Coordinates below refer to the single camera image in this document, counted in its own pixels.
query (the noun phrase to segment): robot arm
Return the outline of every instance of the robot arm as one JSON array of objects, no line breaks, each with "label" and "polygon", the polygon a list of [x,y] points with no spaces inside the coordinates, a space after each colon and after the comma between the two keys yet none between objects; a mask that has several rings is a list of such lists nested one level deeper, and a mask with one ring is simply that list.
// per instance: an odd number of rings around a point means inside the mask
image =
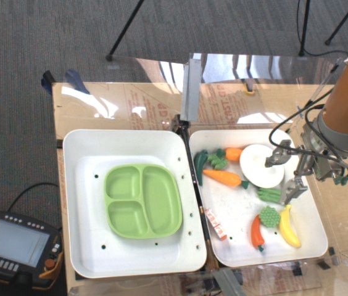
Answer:
[{"label": "robot arm", "polygon": [[[302,109],[306,120],[301,134],[303,146],[291,148],[290,141],[275,144],[271,140],[274,130],[270,134],[270,142],[276,149],[271,157],[266,158],[267,168],[286,163],[292,155],[300,155],[294,178],[284,186],[281,204],[288,204],[307,190],[307,186],[302,183],[302,176],[314,174],[318,181],[333,178],[336,185],[345,185],[348,181],[348,174],[345,175],[348,165],[343,161],[348,157],[348,59],[345,64],[334,88],[327,93],[330,95],[326,103],[314,105],[323,96]],[[308,113],[315,109],[320,109],[320,113],[310,121]]]}]

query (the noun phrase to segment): wire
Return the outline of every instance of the wire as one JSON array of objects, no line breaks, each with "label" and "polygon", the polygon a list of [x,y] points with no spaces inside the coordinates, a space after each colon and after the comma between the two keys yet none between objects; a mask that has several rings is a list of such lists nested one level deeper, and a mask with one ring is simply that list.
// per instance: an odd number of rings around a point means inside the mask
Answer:
[{"label": "wire", "polygon": [[[299,40],[300,44],[302,43],[302,40],[300,38],[300,33],[299,33],[299,9],[300,9],[300,0],[298,0],[297,2],[297,12],[296,12],[296,28],[297,28],[297,39]],[[343,52],[345,54],[348,55],[348,52],[347,51],[340,51],[340,50],[334,50],[334,51],[328,51],[328,52],[323,52],[321,54],[312,54],[308,51],[306,51],[304,48],[303,48],[304,52],[310,56],[323,56],[323,55],[328,55],[328,54],[332,54],[334,52]]]},{"label": "wire", "polygon": [[36,184],[33,184],[31,186],[29,186],[28,188],[26,188],[25,190],[23,190],[21,193],[19,193],[19,195],[12,201],[12,203],[9,205],[7,212],[9,212],[11,210],[11,208],[16,204],[16,202],[18,201],[18,199],[24,195],[24,193],[28,192],[29,190],[33,189],[36,186],[40,186],[40,185],[52,185],[52,186],[56,186],[59,187],[57,184],[55,183],[51,183],[51,182],[39,182]]},{"label": "wire", "polygon": [[283,126],[285,123],[287,123],[292,118],[298,116],[298,114],[300,114],[300,113],[304,112],[305,110],[309,109],[311,107],[311,105],[316,104],[317,102],[319,102],[322,99],[324,99],[332,91],[333,91],[333,88],[330,89],[328,92],[326,92],[324,95],[320,96],[317,100],[307,104],[305,107],[303,107],[303,109],[298,110],[296,113],[292,114],[286,120],[282,121],[280,124],[278,124],[276,127],[274,127],[272,129],[272,131],[270,132],[270,135],[268,136],[268,140],[270,141],[270,143],[272,145],[276,146],[276,147],[280,147],[280,148],[283,148],[283,149],[286,149],[286,150],[290,150],[290,151],[293,151],[293,152],[300,152],[300,153],[303,153],[303,154],[312,155],[313,157],[322,157],[322,158],[327,158],[327,159],[333,160],[335,162],[338,162],[338,160],[336,158],[330,157],[329,155],[324,155],[324,154],[321,154],[319,152],[314,152],[314,151],[309,151],[309,150],[304,150],[304,149],[296,149],[296,148],[292,148],[292,147],[282,146],[280,144],[277,144],[277,143],[273,142],[273,140],[272,140],[273,134],[275,133],[276,130],[278,130],[281,126]]}]

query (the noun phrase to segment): orange toy vegetable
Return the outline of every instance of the orange toy vegetable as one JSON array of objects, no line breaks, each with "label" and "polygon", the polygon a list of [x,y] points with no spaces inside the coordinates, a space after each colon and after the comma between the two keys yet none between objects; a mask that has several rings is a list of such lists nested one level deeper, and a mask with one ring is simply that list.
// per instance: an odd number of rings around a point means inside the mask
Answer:
[{"label": "orange toy vegetable", "polygon": [[203,173],[227,186],[238,186],[241,184],[241,178],[236,173],[210,169],[204,169]]},{"label": "orange toy vegetable", "polygon": [[259,215],[256,215],[254,221],[251,225],[251,242],[255,248],[258,248],[260,252],[263,251],[262,244],[265,243],[262,234],[260,233],[260,218]]},{"label": "orange toy vegetable", "polygon": [[226,148],[225,152],[226,152],[225,158],[227,160],[235,161],[235,162],[240,161],[242,149],[230,147],[230,148]]}]

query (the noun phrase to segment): orange carrot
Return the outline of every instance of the orange carrot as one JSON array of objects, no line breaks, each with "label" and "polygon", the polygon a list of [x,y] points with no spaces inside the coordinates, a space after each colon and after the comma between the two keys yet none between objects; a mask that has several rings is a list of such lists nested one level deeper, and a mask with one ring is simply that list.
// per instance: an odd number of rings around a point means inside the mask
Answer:
[{"label": "orange carrot", "polygon": [[225,158],[227,160],[239,162],[242,149],[230,147],[230,148],[226,148],[225,152],[226,152]]},{"label": "orange carrot", "polygon": [[238,186],[241,184],[241,178],[236,173],[210,169],[204,169],[203,173],[228,186]]}]

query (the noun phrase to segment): red pepper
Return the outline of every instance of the red pepper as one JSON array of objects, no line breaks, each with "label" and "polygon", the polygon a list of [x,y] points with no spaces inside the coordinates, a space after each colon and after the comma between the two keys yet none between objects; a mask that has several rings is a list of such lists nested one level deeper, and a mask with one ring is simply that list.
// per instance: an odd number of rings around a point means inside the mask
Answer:
[{"label": "red pepper", "polygon": [[265,239],[263,239],[262,234],[260,233],[259,215],[256,215],[251,225],[251,242],[255,248],[258,248],[261,252],[263,251],[262,244],[265,243]]}]

